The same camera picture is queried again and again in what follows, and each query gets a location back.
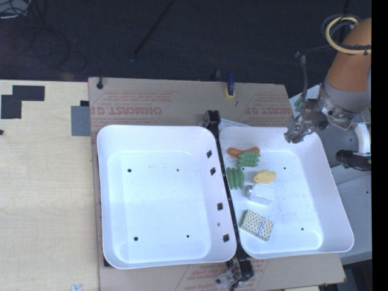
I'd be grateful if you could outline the yellow toy corn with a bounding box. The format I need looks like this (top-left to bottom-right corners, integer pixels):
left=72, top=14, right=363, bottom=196
left=252, top=169, right=277, bottom=185

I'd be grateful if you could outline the black cylinder on white bracket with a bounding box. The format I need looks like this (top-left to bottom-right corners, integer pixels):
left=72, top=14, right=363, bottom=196
left=335, top=122, right=372, bottom=172

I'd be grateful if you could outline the white plastic tray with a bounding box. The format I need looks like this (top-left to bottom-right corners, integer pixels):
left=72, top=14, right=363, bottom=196
left=96, top=124, right=238, bottom=270
left=218, top=125, right=355, bottom=259

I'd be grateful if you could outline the brown cardboard board red print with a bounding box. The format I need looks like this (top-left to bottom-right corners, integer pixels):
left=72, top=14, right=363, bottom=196
left=87, top=76, right=347, bottom=291

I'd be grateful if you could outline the thin black rod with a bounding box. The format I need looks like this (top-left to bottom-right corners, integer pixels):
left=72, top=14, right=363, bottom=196
left=209, top=122, right=250, bottom=269

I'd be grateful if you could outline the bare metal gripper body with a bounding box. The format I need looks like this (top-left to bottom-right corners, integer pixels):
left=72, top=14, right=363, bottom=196
left=294, top=98, right=353, bottom=133

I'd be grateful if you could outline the orange toy sausage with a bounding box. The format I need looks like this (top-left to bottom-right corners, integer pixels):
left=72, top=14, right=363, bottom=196
left=227, top=146, right=261, bottom=158

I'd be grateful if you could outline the black block with thin wires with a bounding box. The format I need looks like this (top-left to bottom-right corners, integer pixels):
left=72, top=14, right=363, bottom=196
left=202, top=110, right=221, bottom=129
left=236, top=258, right=255, bottom=283

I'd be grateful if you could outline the patterned yellow green packet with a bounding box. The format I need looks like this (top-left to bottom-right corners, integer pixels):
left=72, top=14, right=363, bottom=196
left=239, top=209, right=275, bottom=242

